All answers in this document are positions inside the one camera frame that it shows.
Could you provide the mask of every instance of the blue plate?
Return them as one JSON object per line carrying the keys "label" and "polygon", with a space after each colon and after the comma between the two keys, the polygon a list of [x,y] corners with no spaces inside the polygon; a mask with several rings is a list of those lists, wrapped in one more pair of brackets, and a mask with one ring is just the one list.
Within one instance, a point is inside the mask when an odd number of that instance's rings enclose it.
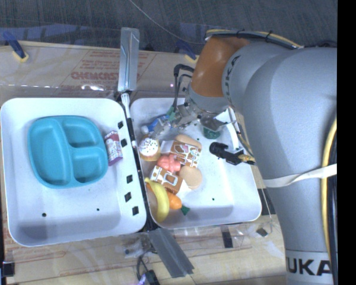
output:
{"label": "blue plate", "polygon": [[50,116],[28,131],[30,163],[37,179],[50,188],[97,182],[107,172],[108,156],[98,127],[81,116]]}

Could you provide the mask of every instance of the snack package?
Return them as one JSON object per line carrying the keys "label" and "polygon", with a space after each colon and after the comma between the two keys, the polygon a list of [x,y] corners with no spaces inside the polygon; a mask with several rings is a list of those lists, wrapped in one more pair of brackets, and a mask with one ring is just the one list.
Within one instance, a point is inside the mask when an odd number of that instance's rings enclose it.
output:
{"label": "snack package", "polygon": [[112,166],[123,158],[119,134],[116,131],[109,132],[104,137],[104,143],[107,148],[108,166]]}

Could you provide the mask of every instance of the metal bar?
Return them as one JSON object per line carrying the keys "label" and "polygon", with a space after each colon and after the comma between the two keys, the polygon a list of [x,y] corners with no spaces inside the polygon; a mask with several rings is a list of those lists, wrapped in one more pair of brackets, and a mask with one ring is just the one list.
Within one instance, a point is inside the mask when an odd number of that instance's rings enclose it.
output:
{"label": "metal bar", "polygon": [[137,84],[140,32],[137,28],[123,27],[120,36],[120,68],[117,91],[133,91]]}
{"label": "metal bar", "polygon": [[167,229],[158,228],[148,234],[171,277],[184,277],[193,273],[194,266]]}

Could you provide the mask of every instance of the white strap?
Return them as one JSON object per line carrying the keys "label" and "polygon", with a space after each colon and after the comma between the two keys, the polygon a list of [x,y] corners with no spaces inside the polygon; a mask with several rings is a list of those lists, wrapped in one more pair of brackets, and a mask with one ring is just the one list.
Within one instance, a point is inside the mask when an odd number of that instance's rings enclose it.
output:
{"label": "white strap", "polygon": [[282,178],[275,179],[264,179],[263,182],[265,186],[269,188],[280,188],[291,185],[294,182],[302,181],[303,179],[309,178],[328,178],[330,176],[336,175],[338,173],[337,164],[331,164],[326,167],[311,170],[302,174],[293,174],[284,176]]}

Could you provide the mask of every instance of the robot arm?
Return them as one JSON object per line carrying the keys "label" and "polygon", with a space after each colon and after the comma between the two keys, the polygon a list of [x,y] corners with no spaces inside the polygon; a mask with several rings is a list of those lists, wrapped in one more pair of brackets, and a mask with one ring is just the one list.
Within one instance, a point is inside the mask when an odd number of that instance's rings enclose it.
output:
{"label": "robot arm", "polygon": [[323,231],[321,180],[276,183],[324,166],[323,149],[336,119],[337,49],[282,43],[210,37],[173,123],[199,118],[216,131],[222,125],[216,115],[229,106],[242,114],[281,224],[288,284],[336,284],[337,261],[331,267]]}

